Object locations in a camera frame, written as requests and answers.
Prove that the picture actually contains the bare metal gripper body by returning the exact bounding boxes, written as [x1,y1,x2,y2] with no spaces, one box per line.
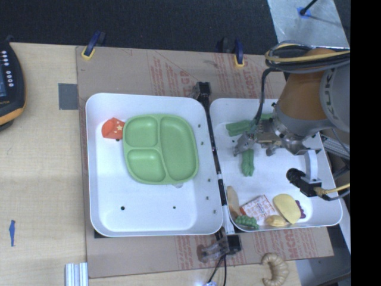
[252,119,313,156]

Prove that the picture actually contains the green asparagus bundle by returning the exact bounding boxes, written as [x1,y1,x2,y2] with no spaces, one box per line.
[240,148,255,178]
[225,113,273,138]

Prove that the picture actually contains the white plastic tray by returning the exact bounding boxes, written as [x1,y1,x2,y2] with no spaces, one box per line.
[209,97,343,234]
[85,92,224,238]

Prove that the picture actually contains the thin black and white rod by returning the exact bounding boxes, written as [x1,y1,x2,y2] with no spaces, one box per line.
[201,92,236,235]

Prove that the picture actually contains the tan bread slice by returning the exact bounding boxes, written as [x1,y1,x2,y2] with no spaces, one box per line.
[226,185,242,217]

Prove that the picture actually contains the large yellow taco shell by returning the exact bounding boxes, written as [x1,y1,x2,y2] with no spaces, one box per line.
[272,193,302,225]

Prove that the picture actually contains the orange and white packet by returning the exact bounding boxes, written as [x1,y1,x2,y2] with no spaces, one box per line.
[239,194,277,226]

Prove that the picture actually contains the purple grapes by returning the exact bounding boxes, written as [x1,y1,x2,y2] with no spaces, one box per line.
[295,200,307,219]

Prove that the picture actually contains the small yellow dumpling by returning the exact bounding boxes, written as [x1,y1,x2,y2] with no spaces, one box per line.
[265,214,290,228]

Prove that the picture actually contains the green grapes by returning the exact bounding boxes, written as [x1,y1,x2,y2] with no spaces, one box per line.
[235,214,260,231]

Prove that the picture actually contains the green divided plate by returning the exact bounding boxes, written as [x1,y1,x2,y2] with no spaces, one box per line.
[122,114,199,186]

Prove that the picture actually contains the tan croissant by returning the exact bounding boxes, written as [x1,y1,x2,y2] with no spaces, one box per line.
[261,252,290,286]

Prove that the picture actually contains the red packet with yellow stars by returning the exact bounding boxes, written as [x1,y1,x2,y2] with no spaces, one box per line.
[101,117,126,141]

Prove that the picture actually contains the brown cardboard board red print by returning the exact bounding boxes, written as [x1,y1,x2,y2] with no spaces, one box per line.
[75,45,335,279]

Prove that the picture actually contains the black cylinder on white bracket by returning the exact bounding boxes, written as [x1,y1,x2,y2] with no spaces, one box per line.
[286,148,324,198]

